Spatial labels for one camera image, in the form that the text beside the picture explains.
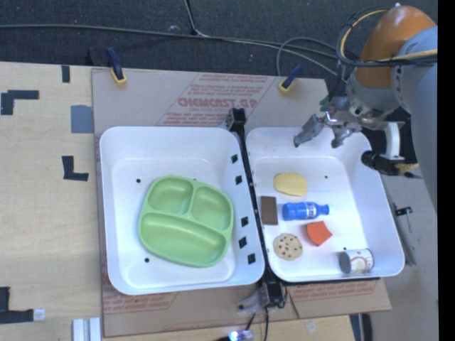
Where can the small white can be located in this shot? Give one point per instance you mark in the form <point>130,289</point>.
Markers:
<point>357,260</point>

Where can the white plastic tray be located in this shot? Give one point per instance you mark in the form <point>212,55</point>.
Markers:
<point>124,226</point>
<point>355,176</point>

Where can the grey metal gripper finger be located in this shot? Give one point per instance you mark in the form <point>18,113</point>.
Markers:
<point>342,135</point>
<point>306,131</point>

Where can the orange toy pizza slice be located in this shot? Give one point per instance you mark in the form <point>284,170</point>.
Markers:
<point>317,233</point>

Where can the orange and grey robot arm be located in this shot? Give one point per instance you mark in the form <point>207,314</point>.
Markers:
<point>398,59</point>

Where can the chocolate chip cookie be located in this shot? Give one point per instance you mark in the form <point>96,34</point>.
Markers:
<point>287,247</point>

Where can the black cylinder on white bracket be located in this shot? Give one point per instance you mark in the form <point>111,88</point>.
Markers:
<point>387,155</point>

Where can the green divided plate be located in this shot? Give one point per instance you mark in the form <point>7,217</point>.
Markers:
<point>185,222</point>

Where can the thin black rod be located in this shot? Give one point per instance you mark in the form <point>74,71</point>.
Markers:
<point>253,197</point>

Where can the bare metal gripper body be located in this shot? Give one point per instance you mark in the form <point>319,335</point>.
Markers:
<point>346,113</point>

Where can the brown rectangular biscuit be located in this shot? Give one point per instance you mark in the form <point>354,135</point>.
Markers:
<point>269,210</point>

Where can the blue plastic bottle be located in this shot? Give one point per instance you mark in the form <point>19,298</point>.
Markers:
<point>302,210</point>

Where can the yellow toy bread slice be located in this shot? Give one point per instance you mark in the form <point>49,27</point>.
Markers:
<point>289,184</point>

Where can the brown cardboard board red print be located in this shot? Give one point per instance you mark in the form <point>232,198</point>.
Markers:
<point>153,94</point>

